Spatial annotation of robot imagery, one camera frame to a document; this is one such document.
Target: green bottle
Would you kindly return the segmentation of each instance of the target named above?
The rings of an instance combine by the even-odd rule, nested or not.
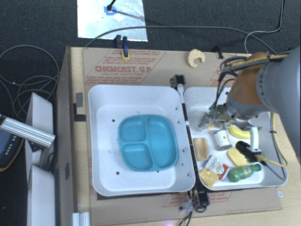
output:
[[[246,167],[239,167],[239,168],[231,169],[228,173],[228,178],[231,182],[236,183],[240,179],[248,178],[253,174],[253,172],[260,171],[260,170],[261,170],[260,164],[255,164]]]

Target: blue divided plate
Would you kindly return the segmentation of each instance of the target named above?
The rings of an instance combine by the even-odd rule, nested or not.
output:
[[[178,161],[178,144],[169,120],[159,115],[136,115],[119,125],[124,163],[136,171],[168,169]]]

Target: banana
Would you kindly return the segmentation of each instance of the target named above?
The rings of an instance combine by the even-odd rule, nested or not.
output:
[[[250,139],[251,138],[249,131],[241,130],[240,128],[238,128],[235,125],[229,126],[229,132],[232,136],[237,137],[239,139]]]

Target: white can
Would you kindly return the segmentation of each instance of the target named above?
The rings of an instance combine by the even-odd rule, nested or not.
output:
[[[215,138],[218,150],[223,151],[232,147],[228,140],[226,130],[219,130],[215,132],[213,136]]]

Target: black floor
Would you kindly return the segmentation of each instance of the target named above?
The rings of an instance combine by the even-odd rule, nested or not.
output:
[[[143,0],[147,25],[224,26],[246,32],[277,28],[281,0]],[[282,29],[259,34],[276,52],[300,45],[301,0],[285,0]],[[130,42],[130,48],[210,51],[218,45],[223,52],[244,53],[245,35],[217,29],[153,29],[149,42]],[[62,62],[66,45],[84,46],[88,39],[77,37],[77,0],[0,0],[0,53],[9,47],[39,46]],[[111,41],[92,46],[111,47]],[[269,51],[250,38],[251,53]],[[17,49],[0,60],[0,75],[23,82],[36,74],[55,75],[55,68],[44,54],[34,49]],[[13,97],[17,88],[7,85]],[[0,85],[0,113],[10,116],[11,103]],[[26,225],[27,188],[24,149],[12,166],[0,173],[0,225]]]

